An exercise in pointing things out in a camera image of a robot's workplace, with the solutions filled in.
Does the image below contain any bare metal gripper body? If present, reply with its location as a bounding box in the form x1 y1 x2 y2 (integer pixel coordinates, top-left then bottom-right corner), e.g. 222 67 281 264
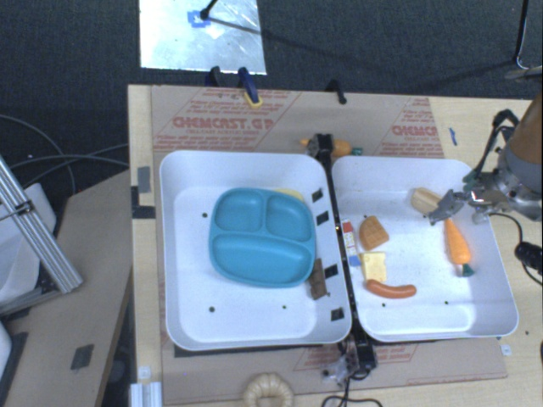
465 170 543 224

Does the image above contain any yellow cheese wedge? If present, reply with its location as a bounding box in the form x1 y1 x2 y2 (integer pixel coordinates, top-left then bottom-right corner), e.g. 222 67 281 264
359 250 389 284

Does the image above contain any thin black and white rod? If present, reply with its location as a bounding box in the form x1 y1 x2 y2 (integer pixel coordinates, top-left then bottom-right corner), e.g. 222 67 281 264
320 150 362 343

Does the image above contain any beige bread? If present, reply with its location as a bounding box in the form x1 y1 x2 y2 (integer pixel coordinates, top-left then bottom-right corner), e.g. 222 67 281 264
410 187 443 216

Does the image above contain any brown cardboard board red print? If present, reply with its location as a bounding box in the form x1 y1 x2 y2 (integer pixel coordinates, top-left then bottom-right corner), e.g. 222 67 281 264
150 84 509 406

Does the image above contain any white plastic tray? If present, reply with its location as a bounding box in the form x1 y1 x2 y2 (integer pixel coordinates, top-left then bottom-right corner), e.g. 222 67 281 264
158 149 354 353
330 154 520 343

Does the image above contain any orange waffle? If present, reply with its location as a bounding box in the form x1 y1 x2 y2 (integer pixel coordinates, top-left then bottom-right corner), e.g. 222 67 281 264
358 215 390 252

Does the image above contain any yellow round toy food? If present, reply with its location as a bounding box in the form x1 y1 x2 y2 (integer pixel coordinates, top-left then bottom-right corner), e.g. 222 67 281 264
272 187 306 204

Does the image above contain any brown chocolate bar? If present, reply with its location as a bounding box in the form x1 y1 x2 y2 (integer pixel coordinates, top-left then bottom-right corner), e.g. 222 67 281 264
306 258 331 301

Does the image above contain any orange sausage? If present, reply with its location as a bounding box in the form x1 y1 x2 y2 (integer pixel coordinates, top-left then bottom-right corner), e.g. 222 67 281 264
365 278 418 300

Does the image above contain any blue divided plate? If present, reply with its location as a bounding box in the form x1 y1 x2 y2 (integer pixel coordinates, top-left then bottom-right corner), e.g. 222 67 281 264
207 187 317 289

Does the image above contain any white packet with red print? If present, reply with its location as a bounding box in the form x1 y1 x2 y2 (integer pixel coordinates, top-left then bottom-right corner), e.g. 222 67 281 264
340 220 362 268

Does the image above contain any beige doughnut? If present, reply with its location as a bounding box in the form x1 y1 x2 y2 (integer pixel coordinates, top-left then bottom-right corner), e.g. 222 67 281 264
242 371 295 407

